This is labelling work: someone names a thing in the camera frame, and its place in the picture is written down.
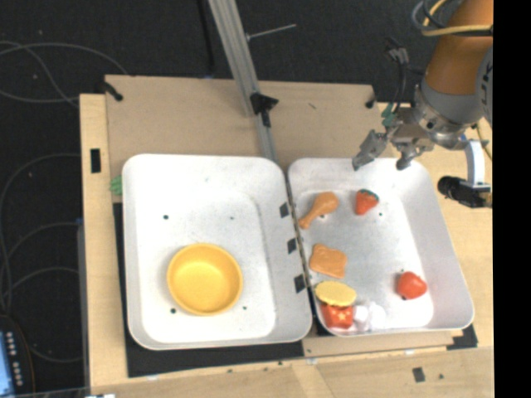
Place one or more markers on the red toy strawberry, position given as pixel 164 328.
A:
pixel 365 202

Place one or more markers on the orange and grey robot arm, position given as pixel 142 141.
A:
pixel 458 64

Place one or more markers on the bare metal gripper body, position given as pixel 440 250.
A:
pixel 419 133

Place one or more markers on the brown cardboard board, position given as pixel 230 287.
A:
pixel 232 118

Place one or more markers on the red jar with yellow lid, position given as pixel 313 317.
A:
pixel 337 305

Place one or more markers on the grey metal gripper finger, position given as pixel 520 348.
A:
pixel 405 157
pixel 367 148

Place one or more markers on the white plastic tray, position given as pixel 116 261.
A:
pixel 207 251
pixel 386 255

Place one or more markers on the orange toy chicken drumstick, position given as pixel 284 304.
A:
pixel 320 208

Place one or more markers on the yellow bowl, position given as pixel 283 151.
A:
pixel 204 279

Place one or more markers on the black cylinder on white bracket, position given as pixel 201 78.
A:
pixel 466 182

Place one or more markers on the orange toy bread slice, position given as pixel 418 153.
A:
pixel 327 261

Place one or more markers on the white crumpled packet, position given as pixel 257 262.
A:
pixel 371 316

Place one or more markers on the red toy tomato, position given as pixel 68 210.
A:
pixel 410 285

